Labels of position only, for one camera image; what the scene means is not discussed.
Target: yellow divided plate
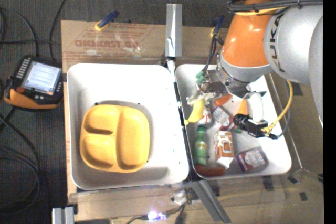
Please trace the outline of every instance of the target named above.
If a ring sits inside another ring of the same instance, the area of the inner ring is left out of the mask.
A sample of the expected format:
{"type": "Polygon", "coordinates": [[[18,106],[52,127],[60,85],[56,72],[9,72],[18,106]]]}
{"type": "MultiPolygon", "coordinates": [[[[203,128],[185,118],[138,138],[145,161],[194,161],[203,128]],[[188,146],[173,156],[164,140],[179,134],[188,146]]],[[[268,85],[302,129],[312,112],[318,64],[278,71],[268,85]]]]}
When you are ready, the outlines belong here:
{"type": "Polygon", "coordinates": [[[148,119],[128,106],[95,105],[84,115],[79,143],[80,155],[88,166],[109,172],[136,172],[148,160],[148,119]]]}

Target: yellow cable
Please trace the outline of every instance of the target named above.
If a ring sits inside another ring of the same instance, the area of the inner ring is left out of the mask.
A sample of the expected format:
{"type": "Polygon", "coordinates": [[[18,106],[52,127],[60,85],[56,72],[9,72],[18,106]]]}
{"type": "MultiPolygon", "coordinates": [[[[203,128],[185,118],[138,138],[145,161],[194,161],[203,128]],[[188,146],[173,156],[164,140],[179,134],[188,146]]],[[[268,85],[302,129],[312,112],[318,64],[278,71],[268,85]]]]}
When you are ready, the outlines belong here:
{"type": "Polygon", "coordinates": [[[250,16],[250,15],[262,15],[268,12],[272,12],[277,9],[281,9],[284,7],[277,7],[277,8],[266,8],[266,9],[261,9],[259,12],[236,12],[235,14],[237,15],[243,15],[243,16],[250,16]]]}
{"type": "Polygon", "coordinates": [[[272,129],[274,128],[274,126],[282,119],[282,117],[286,114],[286,112],[288,111],[292,100],[293,100],[293,86],[292,83],[287,80],[288,86],[289,86],[289,99],[288,99],[288,103],[285,107],[285,109],[282,111],[282,113],[276,118],[275,121],[273,121],[270,125],[268,125],[267,127],[264,127],[261,129],[262,132],[266,132],[267,134],[270,134],[272,129]]]}

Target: display screen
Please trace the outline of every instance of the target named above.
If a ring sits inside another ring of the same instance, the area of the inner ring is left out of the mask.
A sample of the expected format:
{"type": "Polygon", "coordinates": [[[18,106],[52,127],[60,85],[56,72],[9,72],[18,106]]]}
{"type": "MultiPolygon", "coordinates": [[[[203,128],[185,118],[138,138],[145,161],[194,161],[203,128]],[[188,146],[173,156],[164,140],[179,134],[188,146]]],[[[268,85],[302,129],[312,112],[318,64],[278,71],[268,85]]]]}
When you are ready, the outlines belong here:
{"type": "Polygon", "coordinates": [[[22,87],[28,90],[34,89],[37,92],[53,95],[61,69],[32,61],[27,75],[24,78],[22,87]]]}

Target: brown and white carton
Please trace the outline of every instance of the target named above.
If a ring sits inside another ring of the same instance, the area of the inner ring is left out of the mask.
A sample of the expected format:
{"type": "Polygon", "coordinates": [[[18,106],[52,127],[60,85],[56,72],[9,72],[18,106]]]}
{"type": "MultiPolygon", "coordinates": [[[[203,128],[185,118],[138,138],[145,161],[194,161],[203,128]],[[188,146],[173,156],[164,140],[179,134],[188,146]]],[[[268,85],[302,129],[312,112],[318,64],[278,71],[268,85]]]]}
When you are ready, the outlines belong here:
{"type": "Polygon", "coordinates": [[[232,134],[228,131],[218,131],[214,135],[216,163],[228,169],[234,159],[232,134]]]}

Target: toy bottle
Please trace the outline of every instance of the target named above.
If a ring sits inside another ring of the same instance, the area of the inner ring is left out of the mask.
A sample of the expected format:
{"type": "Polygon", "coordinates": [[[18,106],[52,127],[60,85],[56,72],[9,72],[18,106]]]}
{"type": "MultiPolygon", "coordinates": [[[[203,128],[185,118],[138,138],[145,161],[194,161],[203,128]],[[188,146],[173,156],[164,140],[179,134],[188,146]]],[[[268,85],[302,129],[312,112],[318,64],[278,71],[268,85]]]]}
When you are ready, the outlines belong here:
{"type": "Polygon", "coordinates": [[[202,164],[205,166],[207,161],[208,147],[204,135],[205,135],[205,128],[199,126],[197,128],[197,138],[194,144],[193,160],[194,164],[202,164]]]}

